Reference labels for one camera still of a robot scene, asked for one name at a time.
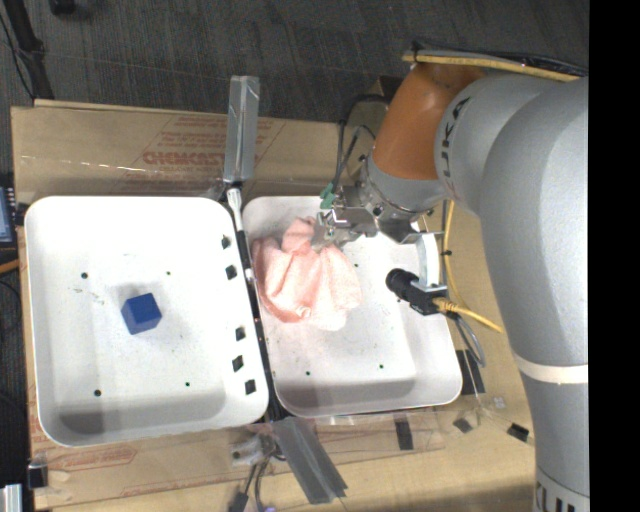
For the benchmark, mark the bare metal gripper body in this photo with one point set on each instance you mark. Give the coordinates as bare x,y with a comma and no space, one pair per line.
356,212

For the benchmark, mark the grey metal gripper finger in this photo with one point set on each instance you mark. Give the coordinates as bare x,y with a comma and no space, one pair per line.
321,229
344,236

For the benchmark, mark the pink cloth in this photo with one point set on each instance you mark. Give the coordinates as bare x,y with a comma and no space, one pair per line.
305,285

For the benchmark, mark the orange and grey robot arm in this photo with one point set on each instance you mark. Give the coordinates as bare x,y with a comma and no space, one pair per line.
530,210

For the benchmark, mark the thin black and white rod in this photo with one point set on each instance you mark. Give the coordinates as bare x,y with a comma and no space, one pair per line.
243,250

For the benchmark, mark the white plastic tray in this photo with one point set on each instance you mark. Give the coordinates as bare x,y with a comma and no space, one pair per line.
165,350
360,355

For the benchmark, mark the brown cardboard board, red print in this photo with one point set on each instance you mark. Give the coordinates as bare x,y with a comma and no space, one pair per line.
150,150

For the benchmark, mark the blue cube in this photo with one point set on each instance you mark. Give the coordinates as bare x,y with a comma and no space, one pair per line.
142,314

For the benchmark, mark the black cylinder on white bracket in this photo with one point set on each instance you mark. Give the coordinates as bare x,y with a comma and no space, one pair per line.
411,288

